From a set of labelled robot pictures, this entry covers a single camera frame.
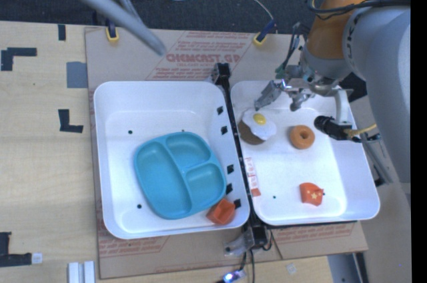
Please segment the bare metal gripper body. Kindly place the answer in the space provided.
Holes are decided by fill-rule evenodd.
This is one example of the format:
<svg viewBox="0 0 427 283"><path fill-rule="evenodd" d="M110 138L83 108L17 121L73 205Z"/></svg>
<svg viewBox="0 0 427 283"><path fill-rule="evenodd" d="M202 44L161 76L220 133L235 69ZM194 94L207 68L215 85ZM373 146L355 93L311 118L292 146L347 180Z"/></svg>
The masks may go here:
<svg viewBox="0 0 427 283"><path fill-rule="evenodd" d="M285 82L288 91L311 92L321 96L331 95L331 91L338 85L337 79L320 75L309 67L302 65L280 66L280 79Z"/></svg>

